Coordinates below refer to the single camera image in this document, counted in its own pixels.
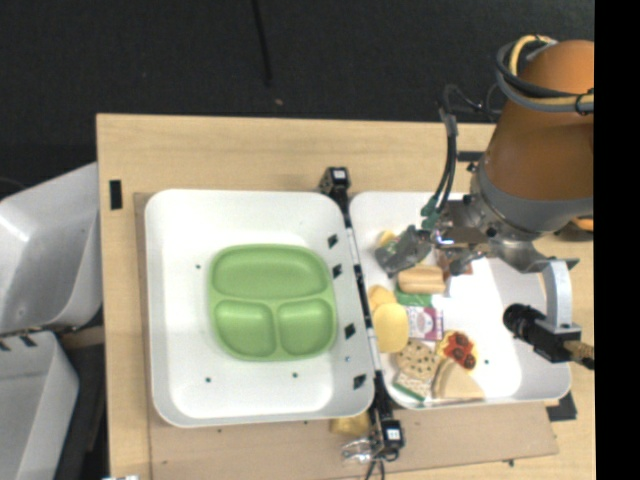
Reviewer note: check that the white plastic tray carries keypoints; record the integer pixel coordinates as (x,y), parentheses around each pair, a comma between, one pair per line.
(175,318)
(500,328)

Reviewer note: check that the green divided plate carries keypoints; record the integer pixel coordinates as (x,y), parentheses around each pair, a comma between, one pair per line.
(270,300)

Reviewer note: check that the red and brown packet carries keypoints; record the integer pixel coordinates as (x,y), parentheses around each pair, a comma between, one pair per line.
(441,260)

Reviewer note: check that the small yellow food piece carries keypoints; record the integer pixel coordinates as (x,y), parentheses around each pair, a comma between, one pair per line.
(386,238)

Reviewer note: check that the green and white packet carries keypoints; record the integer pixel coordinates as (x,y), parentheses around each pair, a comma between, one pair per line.
(412,387)

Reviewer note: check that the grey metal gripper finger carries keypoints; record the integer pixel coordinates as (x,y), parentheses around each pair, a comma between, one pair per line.
(460,265)
(402,250)

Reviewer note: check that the yellow round bread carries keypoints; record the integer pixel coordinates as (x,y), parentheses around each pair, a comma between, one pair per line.
(391,327)

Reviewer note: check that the yellow round chips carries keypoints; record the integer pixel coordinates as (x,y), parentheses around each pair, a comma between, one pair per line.
(381,296)

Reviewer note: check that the yellow crumpled packet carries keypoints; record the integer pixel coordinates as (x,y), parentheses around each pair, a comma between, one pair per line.
(350,425)

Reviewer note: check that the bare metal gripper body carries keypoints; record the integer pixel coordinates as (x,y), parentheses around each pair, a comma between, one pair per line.
(470,228)

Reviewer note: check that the thin black and white rod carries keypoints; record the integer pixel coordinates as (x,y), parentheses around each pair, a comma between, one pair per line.
(359,273)

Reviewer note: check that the green flat packet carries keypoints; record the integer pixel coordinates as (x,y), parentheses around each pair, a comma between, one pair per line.
(412,299)

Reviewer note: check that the brown chocolate chip biscuit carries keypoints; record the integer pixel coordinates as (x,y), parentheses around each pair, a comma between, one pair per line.
(415,360)

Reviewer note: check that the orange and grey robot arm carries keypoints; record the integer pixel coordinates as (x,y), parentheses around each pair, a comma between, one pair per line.
(540,158)

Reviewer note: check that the pizza slice with red toppings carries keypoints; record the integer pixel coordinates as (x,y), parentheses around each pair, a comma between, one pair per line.
(459,349)

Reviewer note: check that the beige sandwich bread slice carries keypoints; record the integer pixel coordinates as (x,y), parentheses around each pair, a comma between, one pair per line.
(460,383)

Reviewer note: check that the white and pink carton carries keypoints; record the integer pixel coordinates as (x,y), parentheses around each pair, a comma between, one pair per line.
(425,323)

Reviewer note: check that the tan hot dog bun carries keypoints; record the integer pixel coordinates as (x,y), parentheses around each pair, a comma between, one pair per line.
(420,279)

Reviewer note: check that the black cylinder on white bracket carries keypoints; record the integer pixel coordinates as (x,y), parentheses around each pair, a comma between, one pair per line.
(537,330)

